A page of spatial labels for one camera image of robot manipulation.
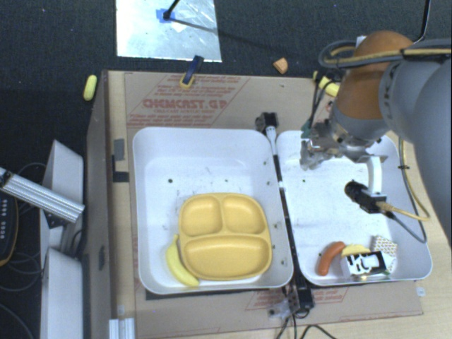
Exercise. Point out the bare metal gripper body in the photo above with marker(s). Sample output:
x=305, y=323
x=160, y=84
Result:
x=339, y=143

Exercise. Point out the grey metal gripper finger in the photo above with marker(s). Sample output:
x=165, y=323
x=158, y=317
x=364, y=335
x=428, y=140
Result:
x=319, y=156
x=306, y=157

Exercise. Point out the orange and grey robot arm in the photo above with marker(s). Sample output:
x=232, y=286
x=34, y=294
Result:
x=416, y=94

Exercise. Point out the thin black and white rod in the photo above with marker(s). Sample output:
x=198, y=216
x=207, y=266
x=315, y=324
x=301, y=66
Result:
x=282, y=189

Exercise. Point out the white plastic tray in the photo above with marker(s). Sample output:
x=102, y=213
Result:
x=197, y=161
x=328, y=203

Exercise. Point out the orange wedge biscuit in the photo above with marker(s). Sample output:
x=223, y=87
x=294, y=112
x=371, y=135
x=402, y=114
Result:
x=280, y=65

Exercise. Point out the yellow toy food slice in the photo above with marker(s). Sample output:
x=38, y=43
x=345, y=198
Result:
x=355, y=249

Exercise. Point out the orange sausage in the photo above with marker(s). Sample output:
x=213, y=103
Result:
x=329, y=258

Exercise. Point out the white packet with orange pattern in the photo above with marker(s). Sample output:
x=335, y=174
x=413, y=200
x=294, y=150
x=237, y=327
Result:
x=386, y=247

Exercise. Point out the yellow divided plate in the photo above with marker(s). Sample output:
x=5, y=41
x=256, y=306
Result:
x=226, y=238

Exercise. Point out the white carton with black print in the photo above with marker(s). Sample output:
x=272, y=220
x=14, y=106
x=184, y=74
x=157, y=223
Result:
x=363, y=262

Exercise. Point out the brown cardboard board red print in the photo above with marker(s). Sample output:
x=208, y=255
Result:
x=197, y=101

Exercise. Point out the yellow banana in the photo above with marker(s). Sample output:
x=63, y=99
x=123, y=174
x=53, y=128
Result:
x=176, y=265

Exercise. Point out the yellow oblong toy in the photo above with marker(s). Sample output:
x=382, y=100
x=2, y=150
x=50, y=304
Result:
x=90, y=87

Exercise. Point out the black cylinder on white bracket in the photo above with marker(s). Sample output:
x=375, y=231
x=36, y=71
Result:
x=363, y=196

